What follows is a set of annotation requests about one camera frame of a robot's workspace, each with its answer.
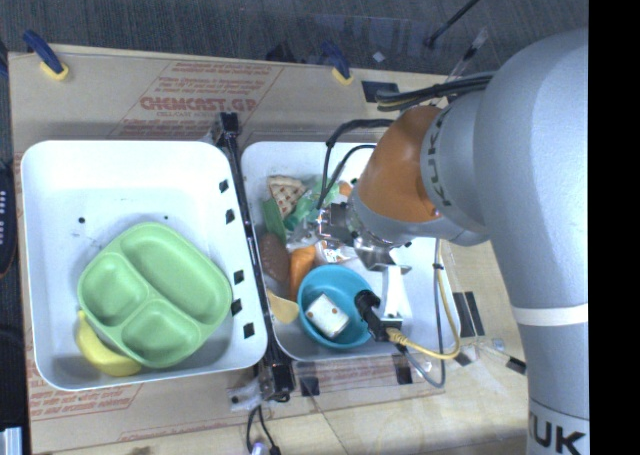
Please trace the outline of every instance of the yellow banana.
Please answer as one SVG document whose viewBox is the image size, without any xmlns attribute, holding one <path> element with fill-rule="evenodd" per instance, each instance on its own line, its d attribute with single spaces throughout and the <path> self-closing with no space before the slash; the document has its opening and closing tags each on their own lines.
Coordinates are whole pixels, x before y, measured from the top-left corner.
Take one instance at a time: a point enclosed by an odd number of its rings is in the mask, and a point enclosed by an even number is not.
<svg viewBox="0 0 640 455">
<path fill-rule="evenodd" d="M 78 311 L 76 344 L 82 355 L 98 370 L 112 377 L 127 377 L 138 373 L 142 366 L 130 357 L 107 348 L 87 321 L 84 311 Z"/>
</svg>

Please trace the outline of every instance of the yellow clamp tip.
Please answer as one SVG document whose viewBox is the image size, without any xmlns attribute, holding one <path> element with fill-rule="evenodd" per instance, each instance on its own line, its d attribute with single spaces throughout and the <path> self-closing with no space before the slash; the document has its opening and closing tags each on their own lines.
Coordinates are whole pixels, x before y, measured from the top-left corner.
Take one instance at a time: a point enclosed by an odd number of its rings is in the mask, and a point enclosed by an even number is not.
<svg viewBox="0 0 640 455">
<path fill-rule="evenodd" d="M 62 65 L 62 71 L 60 73 L 56 73 L 53 69 L 51 69 L 49 66 L 47 66 L 44 62 L 40 62 L 40 69 L 42 69 L 49 76 L 49 78 L 53 78 L 54 80 L 57 80 L 57 81 L 61 82 L 69 74 L 69 67 L 66 64 L 62 63 L 62 62 L 60 64 Z"/>
<path fill-rule="evenodd" d="M 333 77 L 342 85 L 349 85 L 351 84 L 351 82 L 353 82 L 353 75 L 351 75 L 349 78 L 345 78 L 342 73 L 340 73 L 340 71 L 338 71 L 338 69 L 335 67 L 331 70 L 331 74 L 333 74 Z"/>
</svg>

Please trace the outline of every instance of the orange carrot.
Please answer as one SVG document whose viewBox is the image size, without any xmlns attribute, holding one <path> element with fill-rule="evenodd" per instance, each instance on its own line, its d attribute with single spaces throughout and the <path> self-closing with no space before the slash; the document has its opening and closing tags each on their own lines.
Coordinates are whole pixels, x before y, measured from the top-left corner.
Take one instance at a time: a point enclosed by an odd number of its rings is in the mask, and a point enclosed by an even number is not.
<svg viewBox="0 0 640 455">
<path fill-rule="evenodd" d="M 316 257 L 316 248 L 314 245 L 294 249 L 291 253 L 291 262 L 289 266 L 289 298 L 293 301 L 298 300 L 298 288 L 311 267 Z"/>
</svg>

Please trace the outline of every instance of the green plate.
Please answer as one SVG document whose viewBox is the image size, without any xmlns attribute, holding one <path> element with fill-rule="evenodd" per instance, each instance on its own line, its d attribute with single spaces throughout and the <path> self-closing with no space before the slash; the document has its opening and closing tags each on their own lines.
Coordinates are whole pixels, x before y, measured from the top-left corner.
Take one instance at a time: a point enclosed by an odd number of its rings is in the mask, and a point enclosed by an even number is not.
<svg viewBox="0 0 640 455">
<path fill-rule="evenodd" d="M 98 334 L 150 368 L 190 356 L 220 326 L 231 306 L 229 280 L 173 229 L 137 224 L 85 268 L 80 306 Z"/>
</svg>

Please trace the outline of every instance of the yellow cable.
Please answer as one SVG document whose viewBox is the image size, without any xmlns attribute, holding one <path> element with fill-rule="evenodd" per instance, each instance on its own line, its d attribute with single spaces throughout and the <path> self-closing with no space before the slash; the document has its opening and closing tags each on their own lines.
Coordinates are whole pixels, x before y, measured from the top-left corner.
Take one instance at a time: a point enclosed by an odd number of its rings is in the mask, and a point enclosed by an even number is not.
<svg viewBox="0 0 640 455">
<path fill-rule="evenodd" d="M 451 314 L 451 310 L 449 309 L 449 302 L 447 301 L 447 295 L 445 294 L 444 283 L 442 282 L 442 276 L 440 275 L 440 269 L 439 268 L 434 268 L 434 271 L 436 272 L 436 276 L 438 278 L 438 287 L 440 289 L 440 295 L 442 296 L 442 303 L 444 304 L 444 310 L 447 313 L 447 319 L 449 320 L 449 325 L 451 326 L 451 332 L 453 332 L 453 336 L 454 336 L 455 341 L 456 341 L 456 344 L 455 344 L 455 347 L 453 349 L 453 352 L 450 352 L 450 353 L 447 353 L 447 354 L 441 354 L 439 352 L 434 352 L 432 350 L 429 350 L 428 348 L 425 348 L 425 347 L 423 347 L 421 345 L 418 345 L 417 343 L 414 343 L 413 341 L 408 339 L 398 329 L 389 328 L 389 329 L 387 329 L 387 334 L 389 335 L 389 341 L 391 341 L 392 343 L 397 343 L 399 345 L 404 345 L 405 347 L 408 347 L 408 348 L 414 348 L 418 352 L 421 352 L 421 353 L 423 353 L 425 355 L 428 355 L 430 357 L 435 357 L 436 359 L 444 359 L 444 360 L 454 359 L 460 353 L 460 336 L 458 334 L 458 330 L 456 329 L 455 322 L 453 321 L 453 315 Z"/>
</svg>

